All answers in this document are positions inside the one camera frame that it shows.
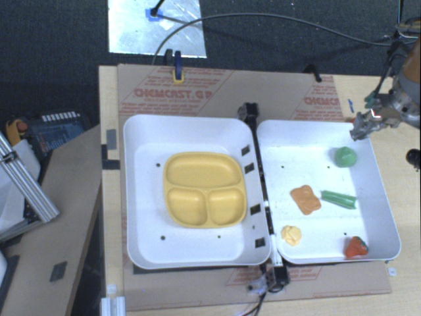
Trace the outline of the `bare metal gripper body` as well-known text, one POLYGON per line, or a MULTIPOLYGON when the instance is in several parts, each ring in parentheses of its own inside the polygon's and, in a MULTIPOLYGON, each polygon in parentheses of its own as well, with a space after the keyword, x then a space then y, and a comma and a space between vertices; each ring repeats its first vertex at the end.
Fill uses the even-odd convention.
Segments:
POLYGON ((368 111, 365 121, 379 122, 379 129, 397 128, 402 122, 419 129, 420 106, 405 92, 390 90, 389 93, 372 92, 365 99, 368 111))

